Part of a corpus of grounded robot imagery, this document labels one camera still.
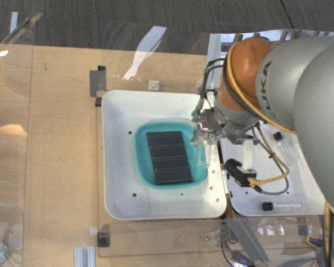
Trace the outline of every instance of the yellow cable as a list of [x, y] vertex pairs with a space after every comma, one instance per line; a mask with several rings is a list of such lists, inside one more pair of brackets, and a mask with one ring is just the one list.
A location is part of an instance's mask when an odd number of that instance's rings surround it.
[[278, 158], [278, 156], [273, 152], [272, 148], [270, 147], [270, 145], [268, 144], [265, 136], [263, 135], [261, 129], [259, 127], [257, 127], [257, 130], [260, 134], [260, 137], [262, 138], [262, 141], [264, 142], [264, 144], [267, 146], [267, 149], [270, 151], [271, 155], [273, 155], [273, 157], [279, 162], [280, 165], [283, 166], [283, 168], [285, 169], [285, 173], [282, 174], [282, 175], [279, 175], [277, 177], [273, 177], [273, 178], [269, 178], [269, 179], [265, 179], [265, 180], [257, 180], [256, 178], [253, 178], [253, 177], [249, 177], [247, 178], [247, 180], [249, 181], [250, 183], [250, 186], [259, 186], [259, 185], [262, 185], [262, 184], [266, 184], [266, 183], [270, 183], [270, 182], [274, 182], [274, 181], [278, 181], [280, 179], [283, 179], [285, 177], [287, 177], [287, 175], [289, 174], [289, 168], [287, 167], [286, 164], [284, 164], [282, 162], [281, 159]]
[[228, 58], [227, 58], [227, 70], [229, 73], [229, 77], [230, 80], [235, 88], [236, 94], [238, 95], [238, 97], [249, 107], [251, 108], [261, 119], [267, 121], [268, 123], [270, 123], [271, 125], [286, 131], [286, 132], [290, 132], [292, 134], [295, 134], [295, 130], [292, 130], [288, 127], [284, 127], [276, 122], [274, 122], [273, 120], [271, 120], [268, 116], [266, 116], [263, 112], [261, 112], [259, 109], [257, 109], [254, 104], [252, 104], [243, 94], [242, 90], [239, 87], [239, 84], [236, 82], [233, 71], [232, 71], [232, 63], [231, 63], [231, 56], [232, 56], [232, 52], [233, 52], [233, 48], [237, 43], [233, 44], [228, 52]]

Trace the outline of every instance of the dark floor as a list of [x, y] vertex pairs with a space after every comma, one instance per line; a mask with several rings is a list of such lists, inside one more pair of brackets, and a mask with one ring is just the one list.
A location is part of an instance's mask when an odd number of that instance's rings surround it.
[[201, 32], [334, 32], [334, 0], [0, 0], [0, 40], [13, 11], [43, 13], [35, 44], [48, 46], [132, 49], [151, 26], [168, 27], [177, 52]]

